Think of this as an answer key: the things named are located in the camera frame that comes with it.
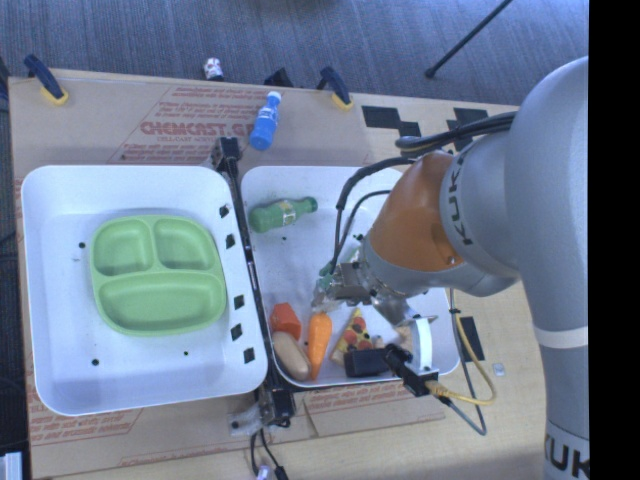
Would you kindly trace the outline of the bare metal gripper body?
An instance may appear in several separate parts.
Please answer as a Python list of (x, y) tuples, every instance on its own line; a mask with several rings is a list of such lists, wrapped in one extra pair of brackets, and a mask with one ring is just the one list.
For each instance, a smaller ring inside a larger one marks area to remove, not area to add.
[(349, 305), (383, 305), (401, 300), (401, 295), (376, 277), (362, 261), (339, 263), (329, 283), (329, 298)]

